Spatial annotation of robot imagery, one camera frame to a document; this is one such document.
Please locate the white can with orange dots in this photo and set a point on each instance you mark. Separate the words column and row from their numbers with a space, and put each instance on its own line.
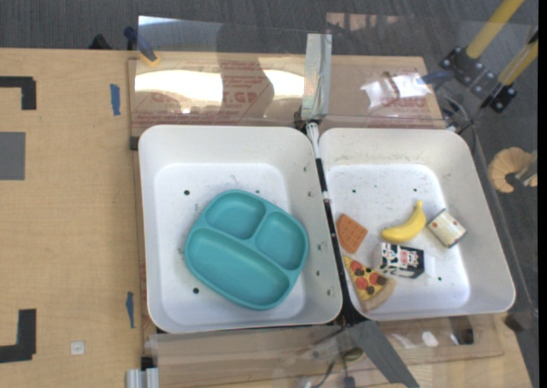
column 447, row 229

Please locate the thin black and white rod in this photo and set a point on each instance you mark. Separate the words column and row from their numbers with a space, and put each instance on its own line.
column 323, row 189

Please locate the pizza slice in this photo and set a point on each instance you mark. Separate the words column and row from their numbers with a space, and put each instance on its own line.
column 368, row 288

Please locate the orange waffle biscuit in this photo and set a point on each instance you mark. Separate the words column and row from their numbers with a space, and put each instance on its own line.
column 351, row 233

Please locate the tan croissant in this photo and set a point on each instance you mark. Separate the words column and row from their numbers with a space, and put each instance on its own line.
column 504, row 166

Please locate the blue divided plate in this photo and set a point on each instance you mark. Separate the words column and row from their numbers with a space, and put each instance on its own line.
column 239, row 258

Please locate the white plastic tray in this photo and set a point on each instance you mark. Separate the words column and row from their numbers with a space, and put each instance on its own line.
column 470, row 283
column 171, row 151

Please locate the black and white milk carton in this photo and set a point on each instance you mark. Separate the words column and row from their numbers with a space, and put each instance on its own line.
column 401, row 261

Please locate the yellow banana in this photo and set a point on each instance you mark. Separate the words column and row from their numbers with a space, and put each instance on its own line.
column 408, row 229

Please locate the brown cardboard board red print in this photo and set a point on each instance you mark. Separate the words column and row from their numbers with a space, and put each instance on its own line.
column 367, row 78

